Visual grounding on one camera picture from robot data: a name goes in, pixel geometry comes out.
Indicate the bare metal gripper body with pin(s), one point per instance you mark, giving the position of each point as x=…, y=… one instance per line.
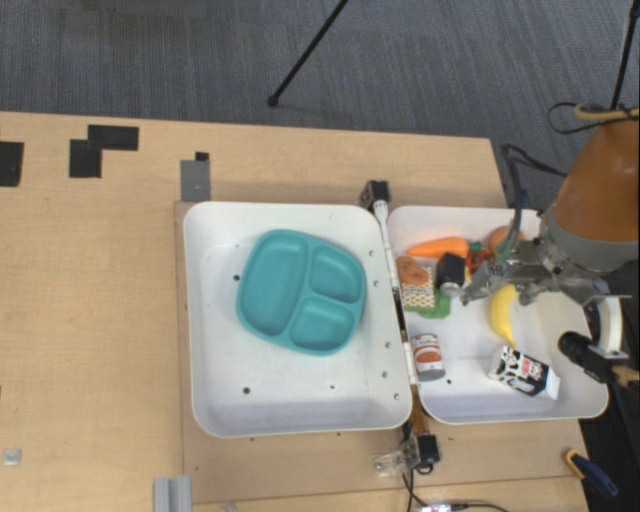
x=542, y=272

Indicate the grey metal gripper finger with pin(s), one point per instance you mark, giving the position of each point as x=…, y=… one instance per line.
x=481, y=285
x=532, y=294

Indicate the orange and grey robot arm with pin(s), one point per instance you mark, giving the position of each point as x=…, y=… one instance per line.
x=597, y=200

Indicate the red and green toy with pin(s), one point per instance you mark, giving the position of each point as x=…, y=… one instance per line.
x=477, y=255

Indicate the black can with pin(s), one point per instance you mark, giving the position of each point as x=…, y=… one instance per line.
x=450, y=270

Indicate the yellow banana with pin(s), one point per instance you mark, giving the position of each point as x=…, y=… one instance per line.
x=501, y=315

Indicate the green toy lettuce leaf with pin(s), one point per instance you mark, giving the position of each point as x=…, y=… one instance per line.
x=437, y=307

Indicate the orange round toy fruit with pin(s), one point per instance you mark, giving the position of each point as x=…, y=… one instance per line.
x=499, y=237

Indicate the orange carrot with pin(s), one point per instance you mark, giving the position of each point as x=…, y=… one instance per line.
x=440, y=247

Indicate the orange patterned white carton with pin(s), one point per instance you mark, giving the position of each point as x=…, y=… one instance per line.
x=417, y=295

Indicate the orange toy biscuit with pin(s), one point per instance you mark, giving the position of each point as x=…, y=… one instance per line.
x=407, y=270

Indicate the black and white milk carton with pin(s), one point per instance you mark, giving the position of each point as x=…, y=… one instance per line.
x=520, y=372

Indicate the red and white soup can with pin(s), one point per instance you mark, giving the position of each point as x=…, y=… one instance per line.
x=427, y=357

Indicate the thin black and white rod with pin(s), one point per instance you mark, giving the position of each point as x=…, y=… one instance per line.
x=389, y=260

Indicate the white plastic tray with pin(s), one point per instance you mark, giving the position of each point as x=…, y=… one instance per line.
x=280, y=390
x=475, y=395

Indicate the teal divided plate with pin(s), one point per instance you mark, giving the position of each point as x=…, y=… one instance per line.
x=280, y=285

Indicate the black tripod leg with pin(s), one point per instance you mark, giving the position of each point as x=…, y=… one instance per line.
x=625, y=50
x=310, y=50

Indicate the black cylinder on white bracket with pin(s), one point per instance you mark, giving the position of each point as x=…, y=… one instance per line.
x=611, y=325

